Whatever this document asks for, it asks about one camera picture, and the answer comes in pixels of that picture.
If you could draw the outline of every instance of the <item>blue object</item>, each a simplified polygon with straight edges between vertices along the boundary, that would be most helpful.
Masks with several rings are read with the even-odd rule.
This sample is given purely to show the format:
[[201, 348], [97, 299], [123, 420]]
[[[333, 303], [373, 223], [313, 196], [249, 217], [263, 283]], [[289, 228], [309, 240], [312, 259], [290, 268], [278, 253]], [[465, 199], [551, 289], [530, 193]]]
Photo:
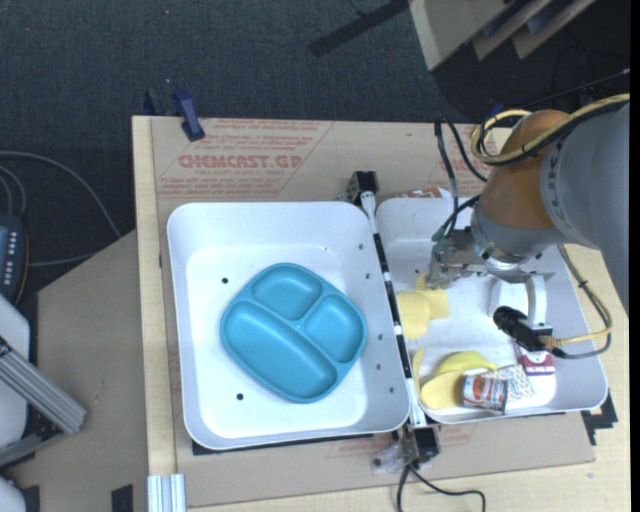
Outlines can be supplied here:
[[254, 379], [283, 398], [311, 403], [331, 393], [364, 349], [360, 310], [310, 270], [279, 263], [231, 301], [222, 345]]
[[175, 106], [178, 114], [184, 118], [182, 123], [182, 129], [186, 133], [190, 141], [203, 139], [205, 136], [202, 126], [198, 121], [198, 115], [196, 114], [193, 98], [189, 91], [178, 87], [172, 95], [173, 105]]

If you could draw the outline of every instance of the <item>white tray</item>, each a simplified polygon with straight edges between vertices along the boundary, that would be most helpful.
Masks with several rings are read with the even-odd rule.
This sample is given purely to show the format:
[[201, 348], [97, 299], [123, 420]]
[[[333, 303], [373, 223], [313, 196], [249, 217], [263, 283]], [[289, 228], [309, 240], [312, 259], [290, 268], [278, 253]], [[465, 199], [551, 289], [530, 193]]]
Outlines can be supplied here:
[[[377, 220], [395, 291], [414, 289], [416, 278], [428, 270], [431, 259], [431, 236], [452, 211], [451, 199], [389, 199], [377, 211]], [[469, 225], [470, 210], [458, 216], [457, 227]], [[552, 272], [546, 282], [547, 323], [558, 337], [589, 332], [571, 283], [569, 272], [558, 250], [547, 249], [542, 258], [523, 267], [527, 271]], [[407, 340], [411, 354], [425, 348], [420, 381], [433, 376], [445, 356], [463, 350], [476, 350], [488, 360], [507, 366], [516, 363], [514, 343], [495, 326], [488, 314], [489, 296], [496, 279], [492, 276], [457, 280], [447, 289], [451, 315], [434, 319], [427, 333], [417, 340]], [[504, 304], [527, 312], [527, 305]], [[594, 349], [592, 341], [567, 345], [569, 353]], [[598, 357], [579, 360], [554, 358], [554, 375], [531, 377], [536, 394], [507, 405], [507, 416], [547, 414], [585, 410], [599, 406], [607, 396], [607, 381]], [[454, 407], [428, 410], [441, 423], [461, 423], [496, 418], [482, 409]]]
[[[192, 203], [168, 227], [184, 419], [192, 439], [227, 450], [391, 431], [409, 396], [384, 281], [362, 211], [342, 202]], [[227, 304], [258, 272], [302, 265], [362, 311], [365, 348], [326, 398], [297, 404], [248, 376], [219, 335]]]

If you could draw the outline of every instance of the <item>blue clamp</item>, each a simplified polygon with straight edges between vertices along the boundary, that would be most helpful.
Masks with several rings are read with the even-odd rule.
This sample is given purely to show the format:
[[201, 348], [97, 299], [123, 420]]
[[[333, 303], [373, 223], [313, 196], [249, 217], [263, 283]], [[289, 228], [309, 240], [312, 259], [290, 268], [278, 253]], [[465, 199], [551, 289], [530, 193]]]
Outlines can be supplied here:
[[204, 130], [198, 121], [196, 109], [193, 104], [193, 98], [189, 91], [179, 87], [173, 92], [173, 104], [182, 117], [184, 122], [182, 123], [182, 129], [190, 141], [203, 139], [205, 136]]

